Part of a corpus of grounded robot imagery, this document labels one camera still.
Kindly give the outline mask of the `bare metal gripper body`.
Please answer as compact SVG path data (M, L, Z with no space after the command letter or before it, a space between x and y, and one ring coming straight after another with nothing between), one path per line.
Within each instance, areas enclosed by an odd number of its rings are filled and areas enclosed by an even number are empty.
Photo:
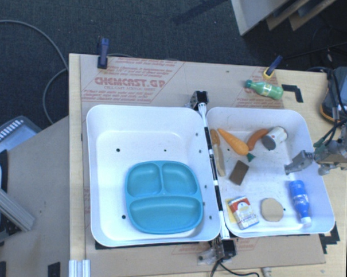
M315 149L314 160L319 164L318 174L326 175L339 168L347 170L347 141L338 139Z

